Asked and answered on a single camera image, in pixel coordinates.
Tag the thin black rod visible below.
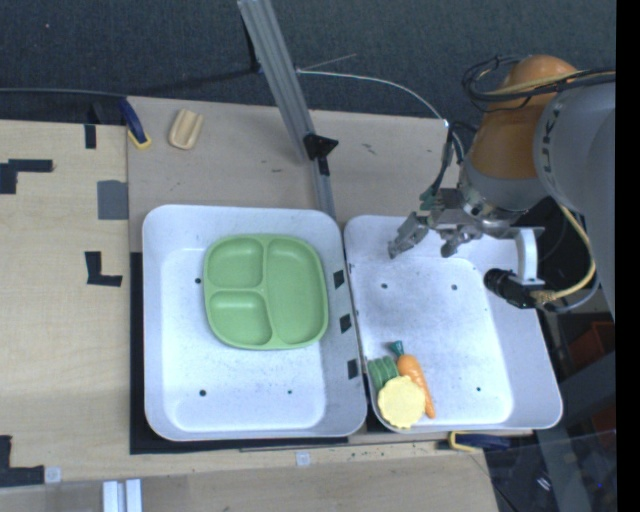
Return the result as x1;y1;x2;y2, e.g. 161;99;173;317
342;222;371;401

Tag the green ridged toy vegetable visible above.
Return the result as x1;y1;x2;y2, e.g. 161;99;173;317
366;355;401;393

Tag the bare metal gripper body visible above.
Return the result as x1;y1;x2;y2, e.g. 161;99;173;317
427;188;522;240

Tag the green divided plate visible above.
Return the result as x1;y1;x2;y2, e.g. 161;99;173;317
202;233;331;352

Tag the brown cardboard board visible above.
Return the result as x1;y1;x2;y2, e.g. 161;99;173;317
126;95;536;454

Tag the yellow round toy biscuit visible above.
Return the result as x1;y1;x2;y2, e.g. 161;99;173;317
376;374;428;431

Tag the black cylinder on white bracket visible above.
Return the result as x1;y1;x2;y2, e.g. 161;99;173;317
482;226;549;310

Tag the white plastic tray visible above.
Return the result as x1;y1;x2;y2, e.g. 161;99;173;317
141;203;369;443
342;214;565;435

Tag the orange toy carrot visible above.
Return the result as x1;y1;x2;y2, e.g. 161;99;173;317
388;340;438;421

